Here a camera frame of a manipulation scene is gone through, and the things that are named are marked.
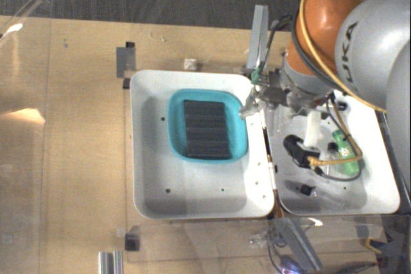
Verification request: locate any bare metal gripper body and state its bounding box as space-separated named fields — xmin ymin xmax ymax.
xmin=256 ymin=69 xmax=290 ymax=107

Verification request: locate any black ribbed rectangular block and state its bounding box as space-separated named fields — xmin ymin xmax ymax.
xmin=182 ymin=99 xmax=234 ymax=161

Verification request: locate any thin black and white rod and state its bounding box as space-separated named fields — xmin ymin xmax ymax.
xmin=261 ymin=124 xmax=284 ymax=219

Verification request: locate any blue bowl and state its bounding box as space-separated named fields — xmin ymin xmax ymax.
xmin=167 ymin=88 xmax=250 ymax=166

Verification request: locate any green plastic bottle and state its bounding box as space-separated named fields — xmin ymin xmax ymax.
xmin=330 ymin=129 xmax=362 ymax=176

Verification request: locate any white plastic tray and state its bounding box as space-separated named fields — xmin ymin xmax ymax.
xmin=263 ymin=89 xmax=401 ymax=216
xmin=129 ymin=69 xmax=275 ymax=221

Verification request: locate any clear plastic bottle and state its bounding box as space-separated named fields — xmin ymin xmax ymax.
xmin=284 ymin=180 xmax=347 ymax=207

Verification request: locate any black cylinder on white bracket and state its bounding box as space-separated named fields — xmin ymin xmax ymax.
xmin=283 ymin=112 xmax=322 ymax=168

